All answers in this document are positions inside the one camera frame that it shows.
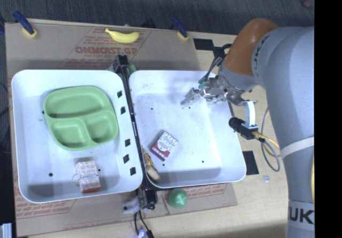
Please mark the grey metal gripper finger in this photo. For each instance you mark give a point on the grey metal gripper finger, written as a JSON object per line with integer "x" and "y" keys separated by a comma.
{"x": 193, "y": 92}
{"x": 187, "y": 102}

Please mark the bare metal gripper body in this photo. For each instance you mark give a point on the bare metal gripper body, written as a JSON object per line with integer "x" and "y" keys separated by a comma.
{"x": 215, "y": 90}

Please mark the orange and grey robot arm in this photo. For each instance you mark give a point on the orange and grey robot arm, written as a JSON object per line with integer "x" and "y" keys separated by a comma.
{"x": 288, "y": 77}

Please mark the white plastic tray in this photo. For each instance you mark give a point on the white plastic tray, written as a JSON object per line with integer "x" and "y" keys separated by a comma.
{"x": 34, "y": 167}
{"x": 197, "y": 135}

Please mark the pink and red carton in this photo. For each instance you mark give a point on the pink and red carton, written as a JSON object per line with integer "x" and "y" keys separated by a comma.
{"x": 164, "y": 146}

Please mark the thin black and white rod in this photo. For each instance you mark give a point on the thin black and white rod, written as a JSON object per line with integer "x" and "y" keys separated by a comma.
{"x": 132, "y": 122}

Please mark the tan toy bread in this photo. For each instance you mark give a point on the tan toy bread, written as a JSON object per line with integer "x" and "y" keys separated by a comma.
{"x": 152, "y": 171}

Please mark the yellow banana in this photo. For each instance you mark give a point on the yellow banana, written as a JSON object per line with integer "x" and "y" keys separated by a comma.
{"x": 123, "y": 36}

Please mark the green round toy fruit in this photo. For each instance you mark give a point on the green round toy fruit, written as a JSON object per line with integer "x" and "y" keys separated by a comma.
{"x": 177, "y": 198}

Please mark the small white cube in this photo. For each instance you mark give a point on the small white cube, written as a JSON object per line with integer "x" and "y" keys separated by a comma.
{"x": 266, "y": 178}

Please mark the green divided plate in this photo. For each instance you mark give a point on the green divided plate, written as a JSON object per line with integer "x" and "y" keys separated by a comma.
{"x": 80, "y": 103}

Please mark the orange carton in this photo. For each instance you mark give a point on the orange carton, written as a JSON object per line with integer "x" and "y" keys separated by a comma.
{"x": 88, "y": 177}

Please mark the brown cardboard board red print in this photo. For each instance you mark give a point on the brown cardboard board red print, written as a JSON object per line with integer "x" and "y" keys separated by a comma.
{"x": 53, "y": 44}

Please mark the black cylinder on white bracket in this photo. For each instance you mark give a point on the black cylinder on white bracket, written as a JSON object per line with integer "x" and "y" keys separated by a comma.
{"x": 241, "y": 126}

